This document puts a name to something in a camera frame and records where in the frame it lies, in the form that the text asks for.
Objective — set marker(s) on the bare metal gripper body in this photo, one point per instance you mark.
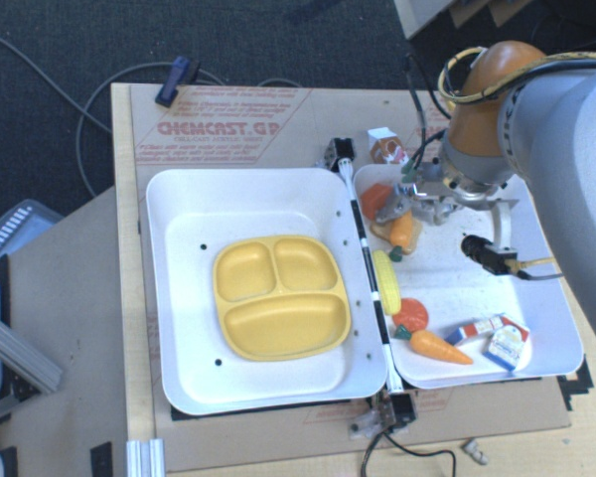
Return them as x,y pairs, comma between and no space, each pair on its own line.
469,194

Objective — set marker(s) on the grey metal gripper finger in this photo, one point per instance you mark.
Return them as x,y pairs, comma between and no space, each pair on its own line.
405,191
391,210

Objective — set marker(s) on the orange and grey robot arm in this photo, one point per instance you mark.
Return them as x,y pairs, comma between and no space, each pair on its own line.
551,157

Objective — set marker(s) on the orange cube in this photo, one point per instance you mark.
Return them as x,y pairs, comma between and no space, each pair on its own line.
374,199

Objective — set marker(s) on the small orange carrot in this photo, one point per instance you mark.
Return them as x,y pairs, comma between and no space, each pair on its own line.
401,231

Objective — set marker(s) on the brown and white carton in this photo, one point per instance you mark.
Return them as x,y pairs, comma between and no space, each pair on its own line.
387,149

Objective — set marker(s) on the thin black and white rod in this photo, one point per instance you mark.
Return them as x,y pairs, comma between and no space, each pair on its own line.
366,251

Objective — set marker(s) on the yellow corn cob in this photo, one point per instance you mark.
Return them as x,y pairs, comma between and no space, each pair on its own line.
387,281

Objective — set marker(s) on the white plastic tray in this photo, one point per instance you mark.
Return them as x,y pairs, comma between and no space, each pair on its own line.
189,291
467,286

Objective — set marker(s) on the orange pumpkin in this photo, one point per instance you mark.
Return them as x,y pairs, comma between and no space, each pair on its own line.
412,314

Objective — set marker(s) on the red white blue carton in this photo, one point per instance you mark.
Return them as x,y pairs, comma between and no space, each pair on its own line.
472,330

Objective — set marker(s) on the brown cardboard board red print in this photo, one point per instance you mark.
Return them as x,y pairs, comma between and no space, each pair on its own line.
288,117

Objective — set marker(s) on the long orange carrot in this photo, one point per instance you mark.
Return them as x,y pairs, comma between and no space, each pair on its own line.
434,347

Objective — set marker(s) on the yellow divided plate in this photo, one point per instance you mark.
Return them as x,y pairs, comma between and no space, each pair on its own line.
283,316

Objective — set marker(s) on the blue and white carton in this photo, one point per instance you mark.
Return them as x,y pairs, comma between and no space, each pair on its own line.
506,343

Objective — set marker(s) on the black cylinder on white bracket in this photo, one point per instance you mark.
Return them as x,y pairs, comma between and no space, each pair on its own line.
491,256

